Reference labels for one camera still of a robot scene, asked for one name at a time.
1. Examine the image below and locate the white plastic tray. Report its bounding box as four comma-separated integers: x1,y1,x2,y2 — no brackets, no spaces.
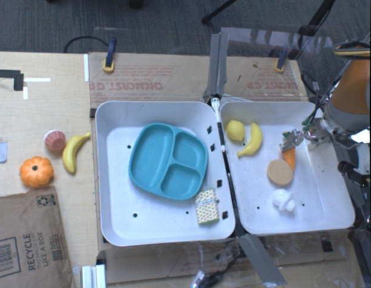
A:
219,100,356,236
95,100,237,247

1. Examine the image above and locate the black tripod leg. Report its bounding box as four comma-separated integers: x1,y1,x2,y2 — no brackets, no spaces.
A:
201,0,266,25
288,0,351,61

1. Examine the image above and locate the brown paper envelope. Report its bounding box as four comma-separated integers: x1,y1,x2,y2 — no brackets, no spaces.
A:
0,185,74,288

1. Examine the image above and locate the tan round biscuit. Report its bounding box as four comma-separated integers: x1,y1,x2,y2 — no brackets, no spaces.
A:
266,158,294,187

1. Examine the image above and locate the thin black and white rod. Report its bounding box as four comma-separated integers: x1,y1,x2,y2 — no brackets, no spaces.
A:
209,97,243,237

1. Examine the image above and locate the orange carrot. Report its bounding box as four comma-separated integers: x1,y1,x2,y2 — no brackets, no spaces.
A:
281,130,297,172

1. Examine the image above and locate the brown cardboard board red print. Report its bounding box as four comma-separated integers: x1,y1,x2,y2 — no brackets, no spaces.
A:
88,52,354,284

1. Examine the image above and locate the black cylinder on white bracket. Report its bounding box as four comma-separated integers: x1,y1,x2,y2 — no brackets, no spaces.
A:
337,142,371,187

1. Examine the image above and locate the yellow lemon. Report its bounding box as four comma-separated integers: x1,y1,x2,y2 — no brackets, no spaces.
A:
225,119,246,142

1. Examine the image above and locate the teal divided plate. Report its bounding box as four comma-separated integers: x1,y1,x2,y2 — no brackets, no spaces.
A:
128,122,209,202

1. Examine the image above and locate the pink cupcake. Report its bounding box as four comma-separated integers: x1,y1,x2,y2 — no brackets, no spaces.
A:
43,129,67,153

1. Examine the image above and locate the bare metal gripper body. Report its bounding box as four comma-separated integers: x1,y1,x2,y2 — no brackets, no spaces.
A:
303,118,354,145

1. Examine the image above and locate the black block with thin wires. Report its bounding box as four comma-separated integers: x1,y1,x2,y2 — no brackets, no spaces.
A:
207,92,223,106

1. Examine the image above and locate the yellow patterned carton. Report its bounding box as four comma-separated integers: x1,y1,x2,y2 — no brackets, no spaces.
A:
194,188,221,226

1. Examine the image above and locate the orange pumpkin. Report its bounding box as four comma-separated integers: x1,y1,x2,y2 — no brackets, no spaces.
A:
19,155,55,189

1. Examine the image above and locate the yellow banana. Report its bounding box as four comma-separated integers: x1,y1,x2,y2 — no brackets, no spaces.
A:
62,131,92,175
236,122,264,159

